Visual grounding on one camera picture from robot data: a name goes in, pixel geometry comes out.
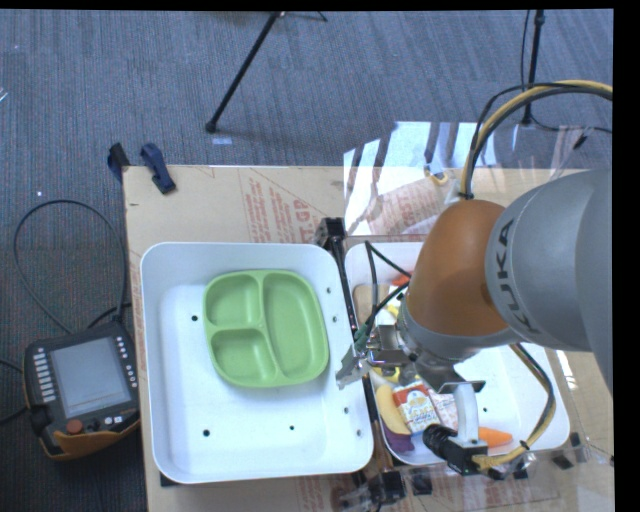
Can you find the white plastic tray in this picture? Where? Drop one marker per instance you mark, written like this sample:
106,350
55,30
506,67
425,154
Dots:
515,395
260,430

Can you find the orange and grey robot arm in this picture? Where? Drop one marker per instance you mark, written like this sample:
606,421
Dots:
540,260

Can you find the thin black and white rod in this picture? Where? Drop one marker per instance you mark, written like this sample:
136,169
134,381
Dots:
348,295

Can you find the white and red packet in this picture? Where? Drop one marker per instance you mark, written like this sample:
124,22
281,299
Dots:
444,407

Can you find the tan bread slice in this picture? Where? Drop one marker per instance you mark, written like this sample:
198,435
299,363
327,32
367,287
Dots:
364,300

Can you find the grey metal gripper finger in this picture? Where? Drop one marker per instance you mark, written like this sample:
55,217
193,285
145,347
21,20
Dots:
366,367
346,372

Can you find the black cylinder on white bracket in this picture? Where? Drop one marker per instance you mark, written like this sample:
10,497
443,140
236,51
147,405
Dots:
462,440

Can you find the orange carrot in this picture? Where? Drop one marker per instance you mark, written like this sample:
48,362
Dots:
497,436

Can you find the small orange toy food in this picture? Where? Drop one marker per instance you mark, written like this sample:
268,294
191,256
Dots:
401,280

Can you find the small yellow toy food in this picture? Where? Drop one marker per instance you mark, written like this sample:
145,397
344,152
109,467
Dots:
393,311

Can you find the brown cardboard board red print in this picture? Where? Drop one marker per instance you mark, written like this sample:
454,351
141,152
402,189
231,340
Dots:
210,210

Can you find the red and white carton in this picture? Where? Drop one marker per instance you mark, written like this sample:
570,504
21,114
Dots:
415,407

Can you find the black tripod stand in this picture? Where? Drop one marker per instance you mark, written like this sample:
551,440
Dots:
532,60
240,75

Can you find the yellow banana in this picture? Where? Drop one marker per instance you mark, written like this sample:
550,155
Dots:
389,410

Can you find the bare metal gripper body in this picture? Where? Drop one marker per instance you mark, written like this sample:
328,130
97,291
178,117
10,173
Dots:
390,350

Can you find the green divided plate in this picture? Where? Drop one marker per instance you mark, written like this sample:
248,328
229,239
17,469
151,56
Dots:
280,320

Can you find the purple grapes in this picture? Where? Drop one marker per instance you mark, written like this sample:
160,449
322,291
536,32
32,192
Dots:
398,441

